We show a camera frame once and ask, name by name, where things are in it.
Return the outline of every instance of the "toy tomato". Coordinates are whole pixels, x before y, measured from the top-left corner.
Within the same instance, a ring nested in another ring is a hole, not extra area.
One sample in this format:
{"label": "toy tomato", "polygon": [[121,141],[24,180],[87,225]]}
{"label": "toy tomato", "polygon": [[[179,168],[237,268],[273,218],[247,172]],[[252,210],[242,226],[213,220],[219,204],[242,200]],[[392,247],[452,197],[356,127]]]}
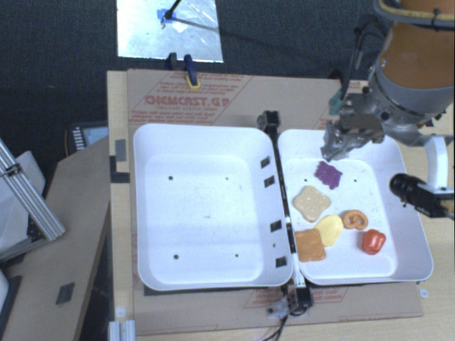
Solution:
{"label": "toy tomato", "polygon": [[382,232],[371,229],[363,234],[362,250],[369,254],[377,254],[385,243],[385,235]]}

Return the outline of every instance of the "teal connector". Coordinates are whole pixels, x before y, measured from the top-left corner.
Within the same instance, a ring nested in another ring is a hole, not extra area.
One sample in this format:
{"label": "teal connector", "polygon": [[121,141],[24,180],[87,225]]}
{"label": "teal connector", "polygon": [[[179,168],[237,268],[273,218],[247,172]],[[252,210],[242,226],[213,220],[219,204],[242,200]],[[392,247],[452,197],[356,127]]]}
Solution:
{"label": "teal connector", "polygon": [[338,90],[334,96],[328,102],[330,105],[330,115],[338,115],[340,112],[341,106],[343,105],[343,100],[341,99],[341,90]]}

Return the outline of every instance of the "purple toy food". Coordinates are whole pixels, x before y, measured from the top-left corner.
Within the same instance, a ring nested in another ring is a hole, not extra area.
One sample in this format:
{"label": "purple toy food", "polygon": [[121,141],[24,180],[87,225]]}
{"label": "purple toy food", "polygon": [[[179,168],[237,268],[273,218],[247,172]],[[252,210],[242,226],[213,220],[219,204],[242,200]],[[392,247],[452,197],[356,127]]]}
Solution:
{"label": "purple toy food", "polygon": [[342,172],[337,170],[335,167],[330,166],[326,162],[320,161],[318,169],[314,173],[315,177],[321,180],[321,182],[332,190],[340,185],[340,178]]}

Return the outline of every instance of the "black carpet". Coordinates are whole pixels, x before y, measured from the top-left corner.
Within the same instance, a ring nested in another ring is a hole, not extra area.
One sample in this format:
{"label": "black carpet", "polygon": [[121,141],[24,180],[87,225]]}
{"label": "black carpet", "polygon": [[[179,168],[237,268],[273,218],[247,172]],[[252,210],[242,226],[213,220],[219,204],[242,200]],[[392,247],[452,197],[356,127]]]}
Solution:
{"label": "black carpet", "polygon": [[[223,64],[205,72],[328,77],[343,72],[353,29],[373,0],[216,0]],[[116,0],[0,0],[0,138],[47,173],[64,157],[64,132],[107,117],[106,71],[163,69],[117,57]],[[380,49],[371,40],[357,78]]]}

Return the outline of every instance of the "empty white tray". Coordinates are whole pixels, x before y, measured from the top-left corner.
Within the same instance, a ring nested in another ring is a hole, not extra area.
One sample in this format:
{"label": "empty white tray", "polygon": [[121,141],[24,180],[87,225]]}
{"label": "empty white tray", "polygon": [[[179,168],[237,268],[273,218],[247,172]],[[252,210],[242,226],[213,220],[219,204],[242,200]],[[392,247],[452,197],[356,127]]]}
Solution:
{"label": "empty white tray", "polygon": [[150,288],[278,286],[292,272],[272,142],[250,128],[134,135],[138,268]]}
{"label": "empty white tray", "polygon": [[384,233],[387,240],[376,255],[361,249],[363,231],[343,229],[338,241],[326,250],[323,261],[300,263],[305,277],[320,285],[419,281],[428,278],[433,261],[419,215],[412,206],[403,207],[389,189],[390,179],[405,173],[398,145],[386,137],[381,144],[368,143],[352,150],[349,158],[329,164],[340,172],[340,185],[331,190],[314,176],[321,161],[323,131],[287,130],[279,137],[284,182],[294,231],[311,229],[292,200],[307,185],[331,199],[321,214],[342,215],[360,210],[368,217],[368,227]]}

